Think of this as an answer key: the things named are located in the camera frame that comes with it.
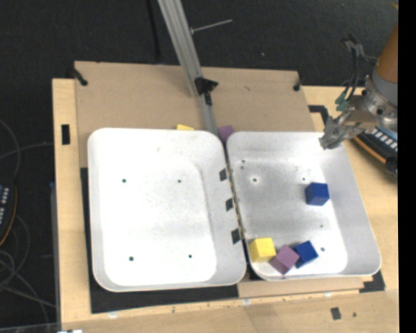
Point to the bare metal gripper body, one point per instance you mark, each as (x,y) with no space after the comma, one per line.
(362,118)

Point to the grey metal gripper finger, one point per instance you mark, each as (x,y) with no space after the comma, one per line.
(330,134)
(345,135)

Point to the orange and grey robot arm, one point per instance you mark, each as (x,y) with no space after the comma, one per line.
(389,61)

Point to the blue cube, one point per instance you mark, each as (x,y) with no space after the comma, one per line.
(316,193)
(306,252)

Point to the white plastic tray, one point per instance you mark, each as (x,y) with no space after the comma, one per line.
(281,213)
(159,213)

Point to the purple cube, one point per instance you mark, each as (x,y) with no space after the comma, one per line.
(226,132)
(285,259)

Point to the thin black and white rod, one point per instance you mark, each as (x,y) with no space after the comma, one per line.
(236,203)

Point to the yellow cube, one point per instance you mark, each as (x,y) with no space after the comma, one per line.
(184,127)
(262,249)

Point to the brown cardboard board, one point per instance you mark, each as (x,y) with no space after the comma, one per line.
(135,95)

